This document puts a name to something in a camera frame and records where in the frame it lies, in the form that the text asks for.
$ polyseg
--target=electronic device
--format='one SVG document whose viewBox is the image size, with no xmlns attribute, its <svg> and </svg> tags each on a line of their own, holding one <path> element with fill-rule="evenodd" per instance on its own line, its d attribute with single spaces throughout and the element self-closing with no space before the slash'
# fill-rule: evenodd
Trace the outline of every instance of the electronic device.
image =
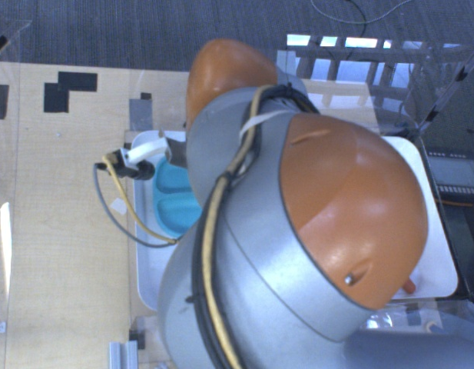
<svg viewBox="0 0 474 369">
<path fill-rule="evenodd" d="M 442 200 L 474 204 L 474 160 L 450 150 L 428 150 L 429 166 Z"/>
</svg>

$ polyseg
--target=white cable tie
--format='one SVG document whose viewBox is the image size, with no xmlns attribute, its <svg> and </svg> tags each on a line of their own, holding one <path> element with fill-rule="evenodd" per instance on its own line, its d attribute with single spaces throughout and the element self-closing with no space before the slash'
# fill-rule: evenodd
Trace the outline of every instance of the white cable tie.
<svg viewBox="0 0 474 369">
<path fill-rule="evenodd" d="M 168 142 L 165 137 L 159 138 L 156 141 L 150 141 L 131 149 L 126 154 L 126 159 L 129 164 L 136 165 L 138 162 L 146 160 L 147 158 L 165 153 L 168 148 Z"/>
<path fill-rule="evenodd" d="M 128 212 L 128 206 L 122 200 L 122 198 L 115 198 L 114 202 L 112 202 L 110 206 L 119 214 L 124 215 Z"/>
<path fill-rule="evenodd" d="M 239 138 L 240 142 L 242 142 L 242 138 L 244 137 L 244 134 L 249 130 L 249 128 L 253 126 L 260 125 L 261 123 L 264 123 L 265 121 L 274 118 L 275 116 L 281 115 L 281 114 L 289 114 L 291 113 L 290 111 L 274 111 L 274 112 L 268 112 L 266 114 L 262 115 L 257 115 L 245 122 L 245 125 L 242 127 L 239 133 Z"/>
</svg>

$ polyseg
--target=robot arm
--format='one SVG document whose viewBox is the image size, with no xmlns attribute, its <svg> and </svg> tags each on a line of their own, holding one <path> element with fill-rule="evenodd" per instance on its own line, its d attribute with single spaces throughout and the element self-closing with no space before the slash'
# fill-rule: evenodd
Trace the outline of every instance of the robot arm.
<svg viewBox="0 0 474 369">
<path fill-rule="evenodd" d="M 176 365 L 372 368 L 389 354 L 394 368 L 474 364 L 463 341 L 357 331 L 423 252 L 423 195 L 381 137 L 310 113 L 301 93 L 272 86 L 282 77 L 229 40 L 204 47 L 191 70 L 187 169 L 204 213 L 174 252 L 158 302 Z M 240 142 L 245 122 L 266 113 Z"/>
</svg>

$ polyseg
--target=clear acrylic panel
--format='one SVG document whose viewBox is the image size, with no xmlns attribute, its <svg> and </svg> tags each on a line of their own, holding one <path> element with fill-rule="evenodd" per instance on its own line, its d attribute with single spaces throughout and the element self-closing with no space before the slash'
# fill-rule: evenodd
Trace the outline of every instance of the clear acrylic panel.
<svg viewBox="0 0 474 369">
<path fill-rule="evenodd" d="M 18 148 L 20 34 L 30 22 L 0 27 L 0 367 L 5 366 Z"/>
<path fill-rule="evenodd" d="M 296 54 L 291 73 L 336 84 L 323 105 L 364 84 L 380 133 L 406 138 L 427 128 L 474 68 L 474 45 L 433 41 L 289 34 L 287 51 Z M 358 108 L 365 101 L 356 95 Z"/>
</svg>

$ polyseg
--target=black cable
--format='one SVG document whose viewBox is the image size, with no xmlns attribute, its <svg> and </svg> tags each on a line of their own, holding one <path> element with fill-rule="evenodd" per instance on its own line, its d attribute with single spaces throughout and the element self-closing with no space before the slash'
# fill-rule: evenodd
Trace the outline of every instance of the black cable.
<svg viewBox="0 0 474 369">
<path fill-rule="evenodd" d="M 107 202 L 105 201 L 105 198 L 103 196 L 103 194 L 101 193 L 101 189 L 100 189 L 100 184 L 98 183 L 98 170 L 99 169 L 104 169 L 102 168 L 102 164 L 93 164 L 93 182 L 94 182 L 94 185 L 95 185 L 95 190 L 97 192 L 97 196 L 98 196 L 98 199 L 100 200 L 100 203 L 101 203 L 101 206 L 103 207 L 105 213 L 107 214 L 108 218 L 111 219 L 111 221 L 114 223 L 114 225 L 119 229 L 121 230 L 124 234 L 126 234 L 130 239 L 132 239 L 133 241 L 139 243 L 139 244 L 142 244 L 143 246 L 147 247 L 147 248 L 156 248 L 156 249 L 159 249 L 159 248 L 167 248 L 168 246 L 173 246 L 174 244 L 171 244 L 171 243 L 166 243 L 166 244 L 151 244 L 151 243 L 147 243 L 145 241 L 142 241 L 141 239 L 139 239 L 138 237 L 134 236 L 133 234 L 131 234 L 131 232 L 129 232 L 128 230 L 126 230 L 122 225 L 121 223 L 119 223 L 117 221 L 117 219 L 115 218 L 115 216 L 112 214 L 112 212 L 110 211 L 110 209 L 108 208 L 108 205 L 107 205 Z"/>
<path fill-rule="evenodd" d="M 191 298 L 194 302 L 194 312 L 196 314 L 197 326 L 199 327 L 199 332 L 211 362 L 213 362 L 213 365 L 218 369 L 231 369 L 231 364 L 228 362 L 228 359 L 226 358 L 217 338 L 216 331 L 214 330 L 209 309 L 207 307 L 206 294 L 204 293 L 201 253 L 204 224 L 206 222 L 208 208 L 209 201 L 204 205 L 202 214 L 199 217 L 199 222 L 197 224 L 194 251 L 192 253 Z"/>
<path fill-rule="evenodd" d="M 319 114 L 320 112 L 317 107 L 310 101 L 310 99 L 301 91 L 296 90 L 293 88 L 291 83 L 287 85 L 277 85 L 273 88 L 266 90 L 263 94 L 261 99 L 261 103 L 264 103 L 269 98 L 289 98 L 290 100 L 294 101 L 297 107 L 306 113 L 314 113 Z"/>
<path fill-rule="evenodd" d="M 359 38 L 362 38 L 366 33 L 366 15 L 363 12 L 363 10 L 361 9 L 361 7 L 354 0 L 346 0 L 346 1 L 350 2 L 352 5 L 354 5 L 354 8 L 356 8 L 356 10 L 360 13 L 361 18 L 363 18 L 363 30 L 361 31 L 361 34 L 359 36 Z M 350 59 L 351 55 L 354 53 L 354 51 L 355 51 L 355 49 L 353 48 L 344 60 L 348 61 Z"/>
</svg>

